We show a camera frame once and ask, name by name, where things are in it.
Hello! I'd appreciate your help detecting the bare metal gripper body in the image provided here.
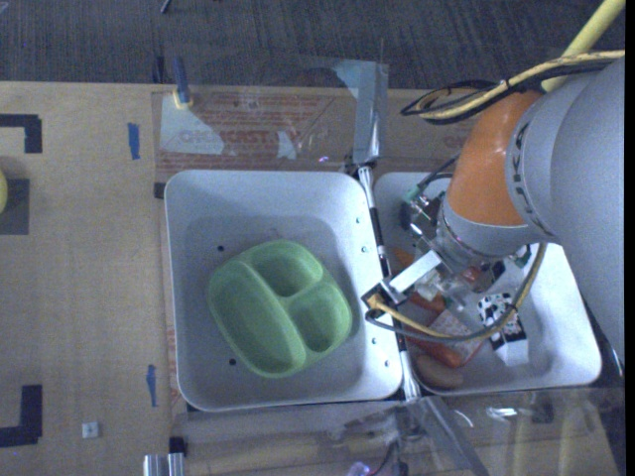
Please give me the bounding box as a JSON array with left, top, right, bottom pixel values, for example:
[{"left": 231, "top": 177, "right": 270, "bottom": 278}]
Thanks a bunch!
[{"left": 419, "top": 235, "right": 480, "bottom": 312}]

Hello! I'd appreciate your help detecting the pink speckled packet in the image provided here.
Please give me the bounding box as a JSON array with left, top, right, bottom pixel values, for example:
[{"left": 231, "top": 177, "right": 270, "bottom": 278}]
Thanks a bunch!
[{"left": 427, "top": 308, "right": 486, "bottom": 366}]

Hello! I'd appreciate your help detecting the black and white carton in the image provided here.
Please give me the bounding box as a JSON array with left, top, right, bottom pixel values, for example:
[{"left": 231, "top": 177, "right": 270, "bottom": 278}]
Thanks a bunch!
[{"left": 476, "top": 258, "right": 531, "bottom": 367}]

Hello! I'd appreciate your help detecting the orange carrot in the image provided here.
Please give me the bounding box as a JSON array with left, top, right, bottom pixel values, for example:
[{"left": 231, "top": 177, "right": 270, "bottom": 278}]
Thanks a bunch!
[{"left": 404, "top": 332, "right": 466, "bottom": 370}]

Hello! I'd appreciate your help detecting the white plastic tray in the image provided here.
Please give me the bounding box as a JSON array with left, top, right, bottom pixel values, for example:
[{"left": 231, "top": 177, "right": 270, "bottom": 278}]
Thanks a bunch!
[
  {"left": 163, "top": 168, "right": 405, "bottom": 413},
  {"left": 372, "top": 171, "right": 604, "bottom": 398}
]

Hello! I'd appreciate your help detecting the green divided plate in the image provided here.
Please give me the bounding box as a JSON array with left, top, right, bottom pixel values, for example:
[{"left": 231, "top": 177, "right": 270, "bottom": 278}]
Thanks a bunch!
[{"left": 206, "top": 238, "right": 355, "bottom": 380}]

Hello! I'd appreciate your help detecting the brown cardboard board red print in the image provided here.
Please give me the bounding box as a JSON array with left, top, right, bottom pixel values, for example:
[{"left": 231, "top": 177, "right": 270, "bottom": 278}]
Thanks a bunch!
[{"left": 150, "top": 85, "right": 626, "bottom": 476}]

